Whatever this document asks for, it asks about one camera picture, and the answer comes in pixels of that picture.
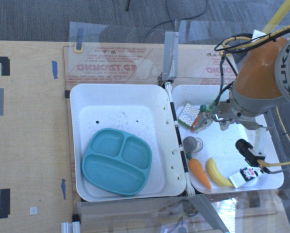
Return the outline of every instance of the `carrot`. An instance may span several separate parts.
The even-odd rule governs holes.
[[[212,186],[208,180],[207,174],[205,173],[201,163],[197,159],[190,159],[189,168],[191,169],[192,173],[205,185],[208,189],[211,189]]]

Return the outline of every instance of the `gray floor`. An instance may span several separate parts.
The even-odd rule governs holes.
[[[262,30],[285,0],[0,0],[0,40],[69,41],[70,22],[153,28],[172,19],[183,20],[205,12],[185,25],[184,43],[219,43],[236,33]],[[290,11],[280,22],[290,24]],[[172,30],[171,23],[157,29]],[[290,105],[279,107],[290,135]],[[269,122],[274,118],[271,111]],[[290,148],[277,133],[275,144],[288,158]],[[285,175],[281,189],[282,201],[290,219],[290,172]]]

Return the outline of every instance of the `toy banana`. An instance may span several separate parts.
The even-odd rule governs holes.
[[[206,169],[209,176],[217,185],[234,187],[232,183],[219,172],[213,158],[209,158],[206,162]]]

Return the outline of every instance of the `yellow banana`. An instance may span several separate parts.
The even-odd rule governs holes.
[[[215,181],[217,185],[234,187],[232,183],[218,171],[213,158],[209,158],[206,162],[206,169],[209,176],[213,179],[213,181]]]

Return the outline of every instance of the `white tray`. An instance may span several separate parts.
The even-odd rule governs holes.
[[[186,187],[184,168],[167,92],[158,85],[79,84],[70,93],[77,191],[86,201],[177,196]],[[152,150],[144,188],[125,197],[89,183],[82,158],[95,132],[113,128],[136,135]]]
[[[218,85],[179,85],[173,90],[172,97],[176,110],[177,117],[179,117],[186,103],[200,108],[201,104],[209,105],[216,98],[219,91]],[[224,92],[221,100],[228,98],[228,91]],[[256,117],[258,124],[267,126],[263,115]],[[232,174],[238,172],[241,168],[249,166],[244,160],[244,157],[239,153],[235,147],[235,143],[240,138],[245,139],[252,145],[255,141],[256,132],[244,128],[240,124],[231,124],[229,129],[222,131],[218,123],[213,122],[207,129],[196,133],[192,133],[189,129],[180,124],[179,131],[182,140],[187,136],[199,137],[203,141],[203,149],[192,155],[193,158],[198,159],[205,168],[206,161],[213,157],[216,161],[219,171],[225,177],[229,178]],[[265,148],[263,153],[266,155],[265,161],[268,163],[279,162],[271,135],[266,131]],[[271,167],[272,171],[280,170],[281,167]],[[277,174],[263,174],[257,179],[251,180],[245,185],[234,189],[231,187],[221,187],[216,185],[211,179],[212,189],[209,190],[197,180],[197,178],[190,172],[191,183],[193,187],[199,192],[206,194],[277,189],[284,181],[282,172]]]

